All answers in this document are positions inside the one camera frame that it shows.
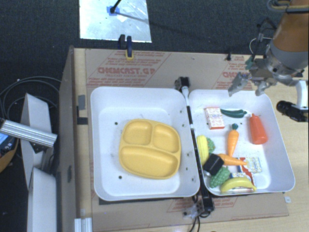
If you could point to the yellow banana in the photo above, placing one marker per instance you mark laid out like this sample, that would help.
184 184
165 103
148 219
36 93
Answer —
237 184

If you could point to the green broccoli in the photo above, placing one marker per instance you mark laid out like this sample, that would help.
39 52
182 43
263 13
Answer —
211 145

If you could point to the black cylinder on white bracket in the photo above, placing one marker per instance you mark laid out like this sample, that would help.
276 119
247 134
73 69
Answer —
292 110

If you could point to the thin black and white rod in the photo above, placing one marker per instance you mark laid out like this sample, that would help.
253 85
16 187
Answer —
191 124

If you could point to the black cube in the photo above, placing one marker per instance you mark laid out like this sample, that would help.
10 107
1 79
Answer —
213 164

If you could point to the yellow corn cob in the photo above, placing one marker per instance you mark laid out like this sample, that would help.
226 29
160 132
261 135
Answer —
202 150

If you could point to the red and white carton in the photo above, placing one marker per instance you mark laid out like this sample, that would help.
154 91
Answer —
214 118

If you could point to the dark green chili pepper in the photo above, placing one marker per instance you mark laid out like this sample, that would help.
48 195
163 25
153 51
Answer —
233 113

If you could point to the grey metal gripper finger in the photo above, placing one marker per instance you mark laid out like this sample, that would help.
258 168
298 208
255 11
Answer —
237 83
262 88

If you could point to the orange carrot with green top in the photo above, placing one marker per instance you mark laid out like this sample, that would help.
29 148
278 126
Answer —
233 139

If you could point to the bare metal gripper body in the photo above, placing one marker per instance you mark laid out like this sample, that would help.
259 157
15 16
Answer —
272 72

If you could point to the green grapes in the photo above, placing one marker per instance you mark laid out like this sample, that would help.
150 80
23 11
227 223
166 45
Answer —
219 178

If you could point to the yellow divided plate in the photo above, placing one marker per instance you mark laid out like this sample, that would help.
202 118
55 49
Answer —
149 158

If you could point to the brown cardboard board red print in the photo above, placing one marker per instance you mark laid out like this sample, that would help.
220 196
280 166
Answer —
149 69

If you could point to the orange bottle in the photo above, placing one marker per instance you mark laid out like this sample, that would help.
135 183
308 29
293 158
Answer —
257 132

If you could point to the yellow and white small packet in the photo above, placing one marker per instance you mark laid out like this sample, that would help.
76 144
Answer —
254 164

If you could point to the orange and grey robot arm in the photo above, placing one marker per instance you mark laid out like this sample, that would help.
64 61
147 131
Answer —
292 30

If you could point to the red and white flat packet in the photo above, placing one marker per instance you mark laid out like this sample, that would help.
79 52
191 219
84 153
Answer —
247 171

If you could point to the white plastic tray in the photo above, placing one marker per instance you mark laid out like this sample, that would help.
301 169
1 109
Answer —
108 139
275 158

